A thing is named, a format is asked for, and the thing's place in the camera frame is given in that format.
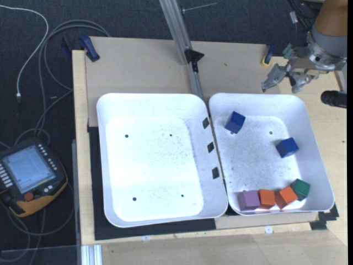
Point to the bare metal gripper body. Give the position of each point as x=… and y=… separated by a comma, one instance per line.
x=317, y=61

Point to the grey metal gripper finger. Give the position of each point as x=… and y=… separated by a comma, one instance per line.
x=300, y=81
x=275, y=76

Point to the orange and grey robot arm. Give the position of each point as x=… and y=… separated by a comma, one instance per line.
x=331, y=15

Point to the blue cube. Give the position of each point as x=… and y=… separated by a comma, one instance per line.
x=235, y=121
x=287, y=147

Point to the white plastic tray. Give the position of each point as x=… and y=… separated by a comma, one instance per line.
x=253, y=159
x=154, y=161

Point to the green cube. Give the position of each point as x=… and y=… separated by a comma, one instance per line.
x=301, y=188

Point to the orange cube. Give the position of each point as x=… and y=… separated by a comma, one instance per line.
x=286, y=197
x=267, y=198

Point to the purple cube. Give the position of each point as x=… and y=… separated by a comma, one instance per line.
x=248, y=200

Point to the brown cardboard board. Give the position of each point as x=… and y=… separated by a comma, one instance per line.
x=143, y=68

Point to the black cylinder on white bracket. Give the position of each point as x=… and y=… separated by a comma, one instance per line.
x=333, y=98

